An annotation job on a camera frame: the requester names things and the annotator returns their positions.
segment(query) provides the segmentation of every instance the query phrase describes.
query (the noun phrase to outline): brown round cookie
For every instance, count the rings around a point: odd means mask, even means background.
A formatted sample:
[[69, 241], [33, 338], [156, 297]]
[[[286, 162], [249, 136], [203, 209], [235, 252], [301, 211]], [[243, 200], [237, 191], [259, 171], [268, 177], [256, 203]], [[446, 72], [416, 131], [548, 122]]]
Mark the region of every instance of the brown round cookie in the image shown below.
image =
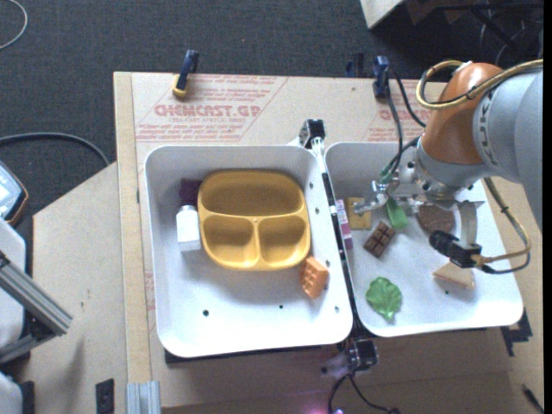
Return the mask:
[[436, 230], [449, 233], [455, 227], [455, 214], [436, 205], [422, 205], [417, 213], [417, 221], [428, 233]]

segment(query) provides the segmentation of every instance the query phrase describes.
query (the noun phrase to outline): yellow small item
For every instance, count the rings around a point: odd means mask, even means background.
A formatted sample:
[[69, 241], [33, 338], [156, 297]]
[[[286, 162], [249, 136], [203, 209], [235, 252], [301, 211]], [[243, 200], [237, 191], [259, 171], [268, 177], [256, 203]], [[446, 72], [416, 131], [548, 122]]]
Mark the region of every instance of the yellow small item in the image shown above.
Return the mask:
[[174, 81], [172, 82], [172, 94], [180, 99], [180, 100], [183, 100], [186, 96], [186, 94], [188, 93], [188, 88], [185, 87], [184, 89], [179, 89], [178, 87], [176, 87], [176, 84], [179, 82], [179, 75], [176, 75], [174, 77]]
[[352, 230], [370, 230], [372, 228], [372, 213], [365, 211], [362, 215], [354, 212], [354, 204], [363, 202], [364, 198], [347, 198], [345, 211], [347, 212], [348, 226]]
[[205, 252], [221, 267], [290, 268], [311, 249], [303, 190], [282, 172], [214, 172], [199, 188], [198, 214]]

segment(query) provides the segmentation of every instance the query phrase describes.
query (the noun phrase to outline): white bottle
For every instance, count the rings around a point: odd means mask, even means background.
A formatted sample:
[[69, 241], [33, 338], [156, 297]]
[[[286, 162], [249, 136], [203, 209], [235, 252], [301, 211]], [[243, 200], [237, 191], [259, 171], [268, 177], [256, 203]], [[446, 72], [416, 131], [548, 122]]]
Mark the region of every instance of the white bottle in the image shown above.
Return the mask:
[[176, 231], [181, 252], [201, 249], [198, 210], [193, 205], [183, 205], [176, 215]]

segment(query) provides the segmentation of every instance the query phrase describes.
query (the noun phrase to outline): orange toy food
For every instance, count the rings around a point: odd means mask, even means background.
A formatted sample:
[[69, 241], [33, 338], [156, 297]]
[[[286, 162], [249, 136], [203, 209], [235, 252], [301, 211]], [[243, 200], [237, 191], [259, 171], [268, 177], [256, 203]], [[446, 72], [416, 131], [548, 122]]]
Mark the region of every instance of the orange toy food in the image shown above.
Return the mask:
[[301, 286], [305, 293], [310, 298], [316, 299], [322, 293], [326, 281], [328, 280], [329, 271], [328, 268], [323, 266], [320, 262], [309, 256], [301, 264], [300, 278]]

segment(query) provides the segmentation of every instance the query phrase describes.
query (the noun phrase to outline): white wire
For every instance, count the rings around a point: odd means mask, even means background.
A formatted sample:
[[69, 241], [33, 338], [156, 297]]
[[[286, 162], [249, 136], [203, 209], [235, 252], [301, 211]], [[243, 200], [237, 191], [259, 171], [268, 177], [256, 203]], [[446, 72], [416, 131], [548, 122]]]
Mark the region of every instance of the white wire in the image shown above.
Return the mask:
[[13, 39], [11, 39], [10, 41], [8, 41], [7, 43], [4, 43], [3, 45], [0, 45], [0, 51], [2, 49], [5, 49], [6, 47], [8, 46], [11, 46], [13, 45], [16, 41], [18, 41], [21, 36], [24, 34], [25, 30], [27, 29], [27, 25], [28, 25], [28, 15], [27, 15], [27, 11], [25, 10], [25, 8], [23, 7], [22, 4], [20, 4], [19, 2], [17, 2], [16, 0], [5, 0], [6, 2], [10, 2], [10, 3], [13, 3], [15, 6], [17, 6], [23, 13], [23, 16], [25, 18], [24, 22], [23, 22], [23, 27], [21, 28], [21, 30], [19, 31], [19, 34], [17, 34]]

